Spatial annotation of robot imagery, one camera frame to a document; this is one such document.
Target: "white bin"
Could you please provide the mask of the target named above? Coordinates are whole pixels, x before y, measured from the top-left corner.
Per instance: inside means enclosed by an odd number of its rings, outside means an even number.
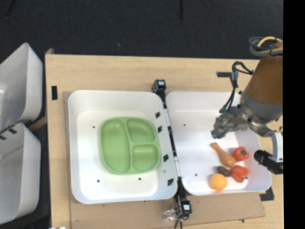
[[[210,195],[239,192],[266,191],[271,186],[271,176],[266,167],[258,165],[254,159],[255,151],[261,149],[258,136],[250,129],[228,133],[221,139],[214,139],[214,128],[219,109],[228,100],[231,93],[221,92],[171,92],[166,97],[169,117],[173,130],[179,167],[184,188],[193,195]],[[236,94],[234,105],[240,95]],[[249,170],[248,179],[237,183],[228,177],[228,185],[222,191],[210,187],[210,178],[217,173],[222,163],[217,152],[210,147],[217,142],[226,152],[244,146],[249,158],[236,163]]]
[[[150,92],[76,91],[68,99],[72,193],[81,203],[171,198],[177,174],[161,99]],[[99,149],[99,129],[113,117],[139,117],[152,123],[161,150],[159,166],[146,173],[118,175],[107,170]]]
[[[0,64],[0,224],[39,200],[41,144],[24,123],[42,107],[42,62],[28,43]]]

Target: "green plate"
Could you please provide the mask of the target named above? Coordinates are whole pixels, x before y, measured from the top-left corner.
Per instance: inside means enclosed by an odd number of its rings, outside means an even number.
[[[160,146],[154,126],[135,117],[106,120],[100,128],[102,160],[116,174],[149,172],[160,163]]]

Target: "toy vegetable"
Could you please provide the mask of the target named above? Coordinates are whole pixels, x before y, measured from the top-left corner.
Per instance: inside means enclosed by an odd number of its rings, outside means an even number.
[[[215,174],[210,179],[211,188],[215,190],[223,190],[227,186],[227,178],[222,174]]]
[[[246,167],[235,165],[231,170],[231,177],[237,182],[243,182],[247,175],[249,174],[249,170]]]
[[[240,146],[233,150],[232,156],[235,158],[235,160],[242,161],[249,157],[248,151],[245,149],[245,147]]]
[[[211,147],[217,151],[219,154],[221,162],[227,167],[233,167],[236,163],[235,158],[228,154],[227,152],[223,151],[217,143],[211,143]]]
[[[218,166],[218,167],[217,167],[217,172],[218,172],[219,174],[224,175],[225,177],[231,176],[231,172],[230,172],[227,168],[225,168],[225,167],[223,167],[223,166]]]

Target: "red bell pepper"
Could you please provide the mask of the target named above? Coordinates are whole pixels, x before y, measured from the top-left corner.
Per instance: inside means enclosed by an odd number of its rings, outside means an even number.
[[[231,170],[231,177],[237,182],[243,182],[247,175],[249,174],[249,170],[246,167],[235,165]]]
[[[245,149],[245,147],[240,146],[240,147],[237,147],[236,149],[234,149],[234,151],[232,152],[232,156],[238,162],[238,161],[247,159],[249,157],[249,153]]]

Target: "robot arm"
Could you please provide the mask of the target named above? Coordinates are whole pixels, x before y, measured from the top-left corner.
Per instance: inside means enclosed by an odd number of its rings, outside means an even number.
[[[235,62],[232,67],[231,81],[233,91],[228,102],[216,118],[213,138],[222,138],[228,132],[250,128],[262,137],[271,137],[273,155],[258,150],[254,158],[275,174],[283,173],[283,138],[282,132],[272,131],[267,123],[283,115],[283,41],[274,37],[254,37],[250,39],[250,51],[262,56],[254,72],[248,70],[242,62]],[[245,71],[238,70],[241,65]],[[237,87],[238,72],[252,75],[242,93],[240,103],[231,106]]]

